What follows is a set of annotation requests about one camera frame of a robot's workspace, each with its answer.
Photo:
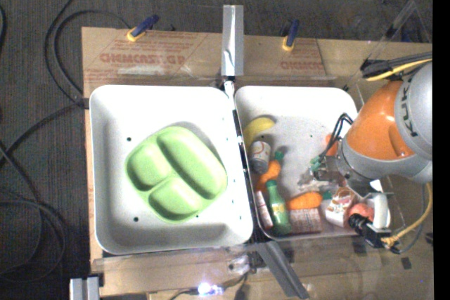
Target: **metal bracket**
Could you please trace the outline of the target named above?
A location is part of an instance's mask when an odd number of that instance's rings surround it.
[[[244,7],[224,6],[221,75],[244,75]]]
[[[70,279],[70,300],[100,300],[99,287],[97,276]]]
[[[297,296],[301,299],[309,299],[308,291],[289,264],[279,243],[269,241],[251,244],[247,249],[258,252],[287,297]]]

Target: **can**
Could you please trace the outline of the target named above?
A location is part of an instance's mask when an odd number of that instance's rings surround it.
[[[264,141],[255,141],[250,146],[250,168],[257,174],[269,169],[271,146]]]

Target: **gray carpet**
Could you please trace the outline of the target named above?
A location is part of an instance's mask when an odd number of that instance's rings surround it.
[[[378,40],[407,0],[73,0],[58,19],[77,11],[110,11],[136,25],[152,14],[157,30],[221,32],[222,6],[242,4],[245,33],[277,36],[284,22],[300,20],[300,37]],[[432,0],[414,0],[432,40]],[[0,52],[0,145],[5,150],[29,126],[71,101],[55,85],[44,61],[44,42],[56,16],[68,0],[0,0],[6,31]],[[112,16],[79,15],[64,26],[58,53],[71,80],[82,86],[81,26],[124,27]],[[54,67],[61,88],[76,92]],[[71,107],[38,126],[9,155],[28,182],[0,156],[1,199],[9,192],[38,200],[58,212],[65,224],[62,262],[43,280],[16,284],[51,268],[60,243],[51,226],[27,207],[4,207],[0,215],[0,297],[2,299],[66,299],[68,280],[89,274],[89,235],[84,149],[84,112]],[[34,253],[41,229],[41,245]],[[16,273],[13,265],[27,262]]]

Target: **small container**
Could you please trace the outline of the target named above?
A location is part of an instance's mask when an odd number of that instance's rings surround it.
[[[255,201],[264,229],[268,230],[272,228],[274,226],[274,222],[270,217],[269,209],[267,209],[266,200],[264,200],[262,191],[257,191],[255,193]]]
[[[250,146],[250,167],[257,174],[264,174],[269,168],[271,146],[264,141],[255,141]]]
[[[292,226],[289,222],[289,213],[286,209],[286,203],[278,193],[276,180],[269,180],[266,183],[269,193],[269,211],[274,222],[275,235],[287,235],[292,232]]]

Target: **orange toy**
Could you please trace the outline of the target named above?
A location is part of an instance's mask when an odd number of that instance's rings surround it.
[[[320,207],[322,199],[322,195],[318,192],[310,191],[309,193],[301,194],[288,200],[286,202],[286,207],[288,210],[313,209],[315,207]]]
[[[275,151],[275,158],[269,162],[269,168],[262,174],[256,184],[255,191],[265,191],[266,182],[269,180],[276,180],[281,172],[280,160],[283,159],[284,154],[280,151]]]
[[[326,140],[326,143],[327,143],[327,144],[330,142],[330,139],[331,139],[331,134],[328,134],[328,135],[325,137],[325,140]],[[333,157],[333,156],[335,156],[337,153],[338,153],[338,143],[335,142],[335,143],[333,144],[333,146],[330,148],[330,150],[326,152],[326,155],[329,156],[329,157]]]
[[[373,208],[369,207],[367,204],[360,202],[358,204],[353,205],[350,209],[349,216],[353,214],[360,214],[365,218],[368,218],[370,221],[373,221],[373,217],[375,216],[375,211]]]

